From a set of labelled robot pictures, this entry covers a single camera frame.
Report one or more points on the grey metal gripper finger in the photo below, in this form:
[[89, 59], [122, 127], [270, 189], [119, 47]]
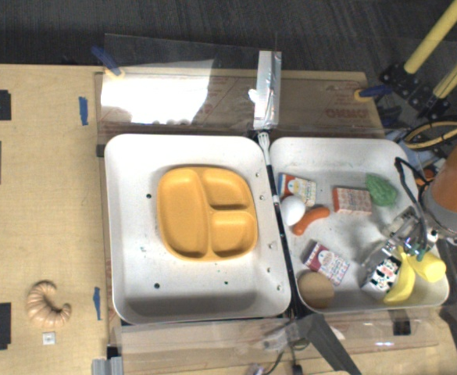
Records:
[[374, 262]]

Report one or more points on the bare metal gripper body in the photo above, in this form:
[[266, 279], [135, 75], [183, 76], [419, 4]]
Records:
[[405, 227]]

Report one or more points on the black and white cow carton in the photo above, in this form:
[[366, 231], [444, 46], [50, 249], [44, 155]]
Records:
[[384, 276]]

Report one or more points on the yellow banana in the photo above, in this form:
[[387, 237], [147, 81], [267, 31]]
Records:
[[404, 285]]

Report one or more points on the green broccoli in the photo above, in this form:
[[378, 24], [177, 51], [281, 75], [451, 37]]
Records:
[[382, 191]]

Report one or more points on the red and white carton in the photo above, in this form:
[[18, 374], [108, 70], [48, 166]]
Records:
[[325, 262]]

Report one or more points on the yellow rounded block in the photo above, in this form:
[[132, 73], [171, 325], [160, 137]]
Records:
[[431, 268]]

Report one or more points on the orange and white carton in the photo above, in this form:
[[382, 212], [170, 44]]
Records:
[[352, 201]]

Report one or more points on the orange sausage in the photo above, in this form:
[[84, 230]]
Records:
[[310, 219]]

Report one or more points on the white plastic tray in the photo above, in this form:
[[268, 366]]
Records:
[[341, 158], [134, 217]]

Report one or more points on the white egg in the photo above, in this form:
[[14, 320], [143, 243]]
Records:
[[292, 210]]

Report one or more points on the white and blue carton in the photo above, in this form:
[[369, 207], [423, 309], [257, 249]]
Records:
[[300, 188]]

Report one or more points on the orange divided plate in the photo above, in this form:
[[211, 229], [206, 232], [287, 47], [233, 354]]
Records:
[[181, 213]]

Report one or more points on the tan croissant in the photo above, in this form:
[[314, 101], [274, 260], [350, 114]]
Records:
[[44, 311]]

